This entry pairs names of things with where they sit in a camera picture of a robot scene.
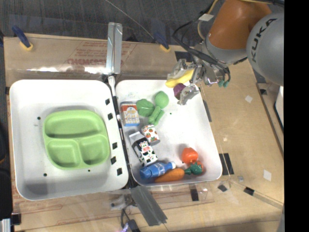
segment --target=green divided plate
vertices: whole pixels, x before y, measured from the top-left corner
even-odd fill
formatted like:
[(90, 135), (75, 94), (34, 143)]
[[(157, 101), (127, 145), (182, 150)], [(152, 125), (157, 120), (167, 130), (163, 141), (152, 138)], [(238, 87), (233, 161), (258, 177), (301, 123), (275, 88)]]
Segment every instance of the green divided plate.
[(103, 119), (90, 110), (67, 110), (47, 116), (43, 136), (49, 160), (60, 169), (101, 164), (110, 155)]

